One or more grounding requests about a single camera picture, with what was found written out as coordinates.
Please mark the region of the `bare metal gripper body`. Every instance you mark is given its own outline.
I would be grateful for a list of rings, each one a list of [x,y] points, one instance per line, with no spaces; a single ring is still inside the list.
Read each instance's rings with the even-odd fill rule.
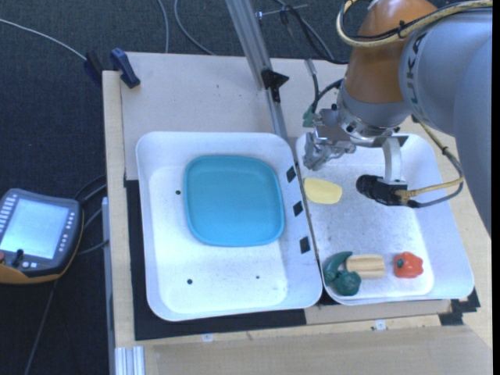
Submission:
[[[379,127],[361,120],[347,109],[321,109],[314,119],[312,143],[316,149],[353,152],[356,147],[380,147],[397,127]]]

